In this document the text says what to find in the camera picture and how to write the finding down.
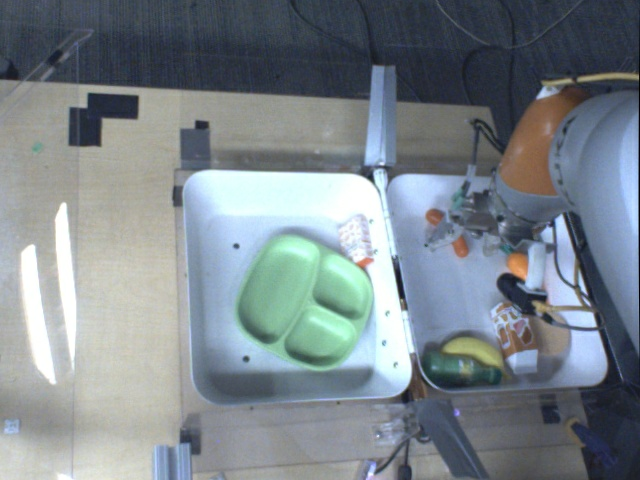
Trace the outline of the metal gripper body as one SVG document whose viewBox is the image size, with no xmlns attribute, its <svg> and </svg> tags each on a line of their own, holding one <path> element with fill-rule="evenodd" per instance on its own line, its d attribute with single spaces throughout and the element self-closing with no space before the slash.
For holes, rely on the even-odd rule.
<svg viewBox="0 0 640 480">
<path fill-rule="evenodd" d="M 534 240 L 546 222 L 534 222 L 512 211 L 493 189 L 457 195 L 451 206 L 452 219 L 470 232 L 492 235 L 507 244 Z"/>
</svg>

